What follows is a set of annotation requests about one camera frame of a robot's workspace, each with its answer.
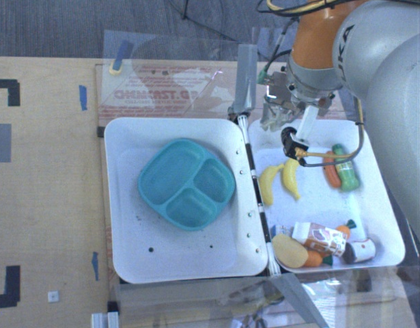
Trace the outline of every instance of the toy banana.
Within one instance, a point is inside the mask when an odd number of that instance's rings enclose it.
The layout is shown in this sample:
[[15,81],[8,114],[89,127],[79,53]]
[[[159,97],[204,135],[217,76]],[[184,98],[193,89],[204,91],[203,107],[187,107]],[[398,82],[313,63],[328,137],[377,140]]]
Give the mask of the toy banana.
[[296,169],[298,169],[298,166],[299,162],[296,159],[289,158],[285,162],[285,167],[281,174],[281,182],[284,187],[292,193],[296,200],[300,198],[298,183],[296,182]]
[[272,182],[278,171],[284,168],[284,164],[268,166],[258,178],[258,185],[265,205],[273,204]]

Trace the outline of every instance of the green bottle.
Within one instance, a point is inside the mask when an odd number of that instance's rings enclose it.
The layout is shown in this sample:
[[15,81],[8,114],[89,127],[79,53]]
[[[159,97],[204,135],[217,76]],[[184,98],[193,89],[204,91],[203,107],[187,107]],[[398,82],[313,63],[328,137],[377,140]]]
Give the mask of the green bottle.
[[[345,154],[344,148],[341,144],[337,143],[333,146],[334,154]],[[341,180],[340,189],[342,191],[353,191],[360,186],[360,182],[355,176],[354,167],[352,166],[352,161],[347,161],[346,163],[337,164],[335,166],[337,174]]]

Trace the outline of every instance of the blue bowl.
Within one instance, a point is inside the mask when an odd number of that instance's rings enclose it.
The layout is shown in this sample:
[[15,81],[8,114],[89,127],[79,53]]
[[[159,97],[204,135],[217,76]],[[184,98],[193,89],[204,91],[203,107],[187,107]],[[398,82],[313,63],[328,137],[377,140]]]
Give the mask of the blue bowl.
[[175,139],[158,151],[138,179],[140,196],[183,230],[201,230],[221,213],[234,193],[231,171],[190,139]]

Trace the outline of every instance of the wooden table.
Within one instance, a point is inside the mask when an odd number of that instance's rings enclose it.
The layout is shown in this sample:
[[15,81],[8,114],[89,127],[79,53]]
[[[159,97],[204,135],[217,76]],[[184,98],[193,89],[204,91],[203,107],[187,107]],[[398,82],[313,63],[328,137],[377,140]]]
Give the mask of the wooden table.
[[[0,162],[0,306],[9,306],[0,307],[0,327],[88,327],[93,313],[107,311],[103,142],[96,134],[101,64],[0,57],[0,79],[20,83],[20,106],[8,106],[0,89],[0,124],[10,128],[10,162]],[[7,270],[18,267],[20,298],[8,301],[17,283],[8,283]],[[346,322],[387,310],[412,327],[402,285],[394,283],[396,300],[346,306]],[[49,303],[55,291],[59,301]]]

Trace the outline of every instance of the white can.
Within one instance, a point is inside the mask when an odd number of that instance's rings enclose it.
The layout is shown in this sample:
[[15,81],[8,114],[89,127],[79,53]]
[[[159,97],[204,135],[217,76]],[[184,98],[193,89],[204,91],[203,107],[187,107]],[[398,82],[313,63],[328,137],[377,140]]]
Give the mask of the white can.
[[346,263],[354,264],[356,262],[371,260],[375,255],[375,243],[372,239],[367,238],[364,241],[347,242],[342,258]]

